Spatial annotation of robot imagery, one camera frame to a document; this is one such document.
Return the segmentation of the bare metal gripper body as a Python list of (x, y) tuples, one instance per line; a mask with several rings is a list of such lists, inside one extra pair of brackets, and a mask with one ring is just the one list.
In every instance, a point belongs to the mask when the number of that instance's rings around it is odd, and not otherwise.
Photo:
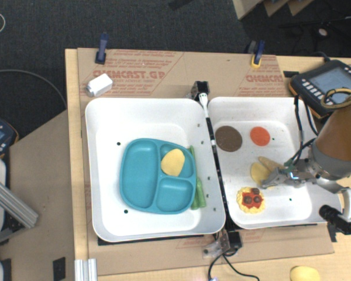
[(297, 163), (290, 159), (284, 165), (287, 180), (295, 187), (310, 182), (333, 194), (345, 191), (345, 188), (338, 183), (343, 177), (324, 169), (314, 159), (300, 159)]

